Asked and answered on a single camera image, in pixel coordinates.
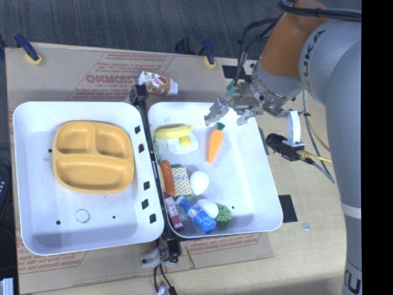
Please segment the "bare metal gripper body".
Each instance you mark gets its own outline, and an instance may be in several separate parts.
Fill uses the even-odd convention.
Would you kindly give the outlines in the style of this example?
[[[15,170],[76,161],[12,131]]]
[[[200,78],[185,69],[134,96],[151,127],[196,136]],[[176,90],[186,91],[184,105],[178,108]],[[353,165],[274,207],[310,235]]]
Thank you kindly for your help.
[[[267,112],[272,116],[282,113],[282,106],[288,97],[277,95],[264,84],[258,82],[239,82],[228,101],[231,108],[245,114],[249,110],[253,114]]]

